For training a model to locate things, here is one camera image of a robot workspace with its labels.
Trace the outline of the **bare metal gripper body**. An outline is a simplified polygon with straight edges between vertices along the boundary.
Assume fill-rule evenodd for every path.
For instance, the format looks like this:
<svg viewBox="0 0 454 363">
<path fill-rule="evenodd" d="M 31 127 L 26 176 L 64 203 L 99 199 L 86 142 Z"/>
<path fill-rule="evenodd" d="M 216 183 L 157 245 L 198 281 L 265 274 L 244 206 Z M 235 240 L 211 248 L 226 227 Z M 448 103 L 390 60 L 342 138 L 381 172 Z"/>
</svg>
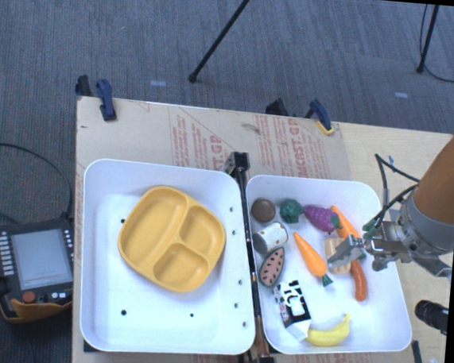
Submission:
<svg viewBox="0 0 454 363">
<path fill-rule="evenodd" d="M 372 218 L 364 230 L 364 247 L 375 261 L 410 263 L 419 248 L 420 236 L 410 225 L 399 221 L 382 221 Z"/>
</svg>

